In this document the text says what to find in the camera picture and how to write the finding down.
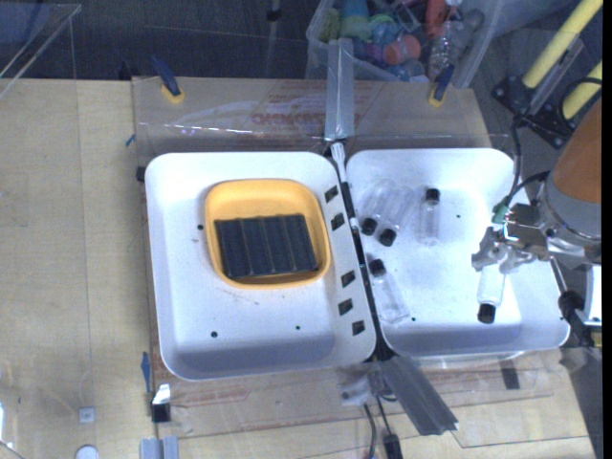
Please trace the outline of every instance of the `plastic container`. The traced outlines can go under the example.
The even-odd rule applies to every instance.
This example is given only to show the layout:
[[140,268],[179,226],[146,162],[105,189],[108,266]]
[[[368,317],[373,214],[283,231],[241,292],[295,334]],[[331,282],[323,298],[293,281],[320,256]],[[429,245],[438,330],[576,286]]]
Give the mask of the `plastic container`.
[[[208,236],[207,245],[212,268],[221,280],[234,288],[268,291],[303,286],[325,276],[331,265],[329,238],[325,228],[325,220],[318,207],[317,197],[302,183],[279,179],[243,179],[220,182],[208,192],[204,212],[206,219],[204,228]],[[238,278],[232,277],[228,273],[227,262],[232,258],[239,260],[240,256],[235,252],[241,251],[243,248],[236,247],[235,244],[228,241],[232,237],[236,237],[236,232],[225,231],[227,234],[224,236],[224,231],[219,229],[223,225],[218,223],[248,219],[255,221],[257,218],[264,219],[271,216],[292,216],[295,214],[301,214],[305,218],[307,233],[304,236],[310,238],[313,244],[314,252],[312,255],[316,260],[314,270],[268,274],[262,277],[256,276],[257,270],[251,267],[251,270],[247,270],[242,277]],[[282,230],[285,231],[285,243],[290,243],[292,236],[289,236],[287,227]],[[265,244],[267,248],[264,249],[264,244],[260,241],[249,240],[245,229],[239,229],[238,232],[240,232],[239,237],[246,245],[254,245],[250,251],[244,248],[244,255],[248,259],[249,265],[259,265],[261,268],[267,265],[265,262],[262,264],[263,259],[274,259],[273,253],[266,253],[274,246],[270,236],[259,233],[260,237],[268,238],[268,242]],[[234,255],[228,257],[227,251],[233,251]],[[297,255],[297,251],[292,249],[290,251],[293,252],[293,257]],[[259,263],[256,260],[257,256],[262,259]]]
[[383,215],[383,208],[395,184],[390,179],[376,182],[364,195],[358,210],[361,218],[361,232],[371,236],[376,231]]
[[491,324],[495,322],[495,313],[501,305],[506,285],[506,275],[499,271],[497,264],[486,265],[480,271],[476,299],[480,304],[478,321]]
[[431,80],[447,67],[457,66],[484,22],[484,15],[479,9],[472,9],[463,17],[463,20],[445,22],[442,34],[433,41],[427,65],[427,75]]
[[395,238],[405,228],[412,211],[414,193],[407,187],[396,187],[386,197],[382,207],[382,231],[379,241],[386,247],[393,245]]
[[410,316],[405,303],[404,292],[395,277],[389,273],[380,258],[372,260],[368,267],[372,274],[374,298],[381,321],[398,323]]
[[[462,12],[479,9],[485,14],[485,22],[474,42],[461,57],[453,74],[452,83],[457,88],[467,88],[480,66],[491,41],[509,31],[535,22],[558,11],[573,0],[461,0]],[[336,0],[321,0],[306,31],[309,42],[306,78],[325,78],[327,44],[319,40],[327,11]],[[366,61],[355,59],[355,79],[397,81],[386,70]]]
[[419,212],[419,242],[433,247],[440,241],[440,190],[428,188]]

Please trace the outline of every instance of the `black cable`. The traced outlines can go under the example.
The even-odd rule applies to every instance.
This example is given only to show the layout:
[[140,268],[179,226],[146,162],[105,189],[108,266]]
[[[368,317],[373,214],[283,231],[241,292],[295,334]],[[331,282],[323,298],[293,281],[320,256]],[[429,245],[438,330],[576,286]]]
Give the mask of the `black cable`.
[[510,192],[508,192],[508,195],[503,200],[503,204],[506,207],[510,206],[510,201],[512,200],[514,196],[514,191],[516,190],[516,187],[518,186],[518,180],[520,179],[520,170],[523,165],[523,158],[522,158],[522,152],[521,152],[521,147],[520,147],[520,139],[518,137],[518,128],[520,127],[521,122],[523,122],[522,115],[514,116],[511,127],[510,127],[511,136],[512,136],[513,143],[514,143],[514,178],[513,178],[513,184],[510,187]]
[[372,429],[372,439],[370,441],[370,450],[368,452],[367,458],[374,459],[374,452],[376,451],[376,443],[379,440],[378,433],[376,431],[376,424],[374,423],[374,417],[372,416],[372,412],[367,404],[363,405],[363,409],[365,410],[365,414],[367,415],[367,419],[370,421],[370,428]]
[[386,431],[389,435],[392,435],[391,427],[386,420],[386,414],[384,413],[383,403],[381,403],[381,397],[379,395],[376,396],[376,401],[379,404],[379,410],[381,411],[382,420],[384,421],[384,426],[386,427]]
[[550,173],[550,170],[546,170],[543,172],[535,173],[534,175],[531,175],[530,177],[527,177],[523,182],[521,182],[518,186],[514,188],[513,192],[510,193],[509,202],[513,199],[513,197],[516,195],[516,193],[521,188],[524,188],[525,186],[527,186],[528,184],[532,182],[544,182],[546,178],[548,177],[549,173]]
[[567,127],[569,127],[570,129],[574,129],[574,125],[570,122],[571,118],[568,119],[568,118],[566,118],[563,115],[563,102],[582,83],[593,83],[595,85],[602,86],[603,85],[603,80],[600,80],[599,78],[592,78],[590,76],[586,76],[585,78],[581,78],[580,80],[573,81],[567,87],[565,87],[565,90],[563,90],[563,93],[561,94],[561,99],[558,102],[557,113],[558,113],[558,116],[560,117],[560,119],[563,122],[565,122],[565,125],[567,125]]

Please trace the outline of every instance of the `blue clip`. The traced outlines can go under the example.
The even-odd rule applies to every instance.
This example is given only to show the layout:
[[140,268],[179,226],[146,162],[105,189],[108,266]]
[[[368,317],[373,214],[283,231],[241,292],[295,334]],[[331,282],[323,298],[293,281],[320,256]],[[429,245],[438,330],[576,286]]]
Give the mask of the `blue clip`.
[[142,375],[144,376],[144,385],[146,386],[146,392],[151,392],[151,364],[149,363],[149,356],[146,352],[142,352],[141,361]]
[[450,85],[450,79],[455,71],[454,65],[448,65],[440,75],[434,80],[434,86],[429,96],[429,103],[434,107],[440,107],[447,94],[447,88]]
[[179,97],[183,92],[181,91],[181,88],[179,87],[179,84],[176,81],[174,73],[172,72],[172,70],[170,70],[168,64],[154,55],[151,56],[151,63],[153,64],[153,68],[155,68],[157,74],[162,79],[164,87],[167,89],[167,91],[173,97]]

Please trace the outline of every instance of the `transparent plastic sheet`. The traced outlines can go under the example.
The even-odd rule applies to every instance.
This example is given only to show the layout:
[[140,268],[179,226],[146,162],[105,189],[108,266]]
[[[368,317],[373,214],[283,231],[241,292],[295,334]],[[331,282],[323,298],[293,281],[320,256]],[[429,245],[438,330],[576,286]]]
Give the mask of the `transparent plastic sheet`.
[[199,31],[163,26],[138,30],[143,42],[132,51],[130,65],[146,76],[156,55],[179,77],[303,78],[308,43],[302,39]]
[[[140,167],[170,152],[313,151],[325,149],[327,84],[323,80],[179,77],[185,98],[171,103],[158,77],[133,81]],[[444,107],[427,102],[428,83],[354,82],[356,148],[420,142],[490,146],[472,90],[448,90]]]
[[329,44],[324,133],[328,142],[345,140],[355,134],[353,52],[353,42],[349,39]]
[[[16,80],[26,76],[54,42],[69,29],[72,38],[72,22],[80,12],[80,5],[16,4],[0,2],[0,98]],[[64,56],[73,56],[72,41],[61,46]],[[56,67],[72,70],[73,60],[61,55]]]
[[17,80],[0,136],[0,438],[74,457],[96,439],[77,84]]
[[[421,365],[459,418],[459,430],[453,432],[459,444],[473,448],[584,434],[583,424],[575,418],[571,384],[558,359],[559,351],[555,350],[506,359],[483,356],[422,361]],[[173,392],[172,420],[158,424],[158,435],[178,436],[181,452],[196,456],[198,450],[224,448],[250,450],[253,455],[267,450],[289,457],[358,453],[370,439],[362,401],[345,404],[341,394],[366,379],[368,368],[368,364],[361,364],[216,382],[185,382],[167,376],[164,381]],[[394,432],[401,439],[417,437],[417,430],[394,397],[385,398],[383,410]],[[363,401],[369,403],[382,429],[376,401],[368,395]],[[565,406],[567,416],[563,416]],[[509,416],[524,422],[519,427],[509,426]],[[532,420],[549,423],[538,430],[529,425]],[[312,440],[313,433],[319,440]],[[282,444],[295,447],[288,452]]]

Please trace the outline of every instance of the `plastic bin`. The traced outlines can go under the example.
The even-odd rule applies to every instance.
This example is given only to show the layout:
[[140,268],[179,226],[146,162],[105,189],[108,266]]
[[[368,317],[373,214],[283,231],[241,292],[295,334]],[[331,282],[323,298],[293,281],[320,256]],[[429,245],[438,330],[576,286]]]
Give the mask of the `plastic bin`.
[[[485,52],[495,37],[560,10],[570,1],[572,0],[461,0],[461,11],[479,9],[485,14],[486,20],[455,69],[453,85],[457,88],[470,86]],[[327,11],[335,2],[336,0],[321,0],[306,31],[309,42],[307,78],[325,78],[328,50],[327,44],[320,41],[319,36]],[[358,59],[355,59],[355,79],[398,80],[385,70]]]

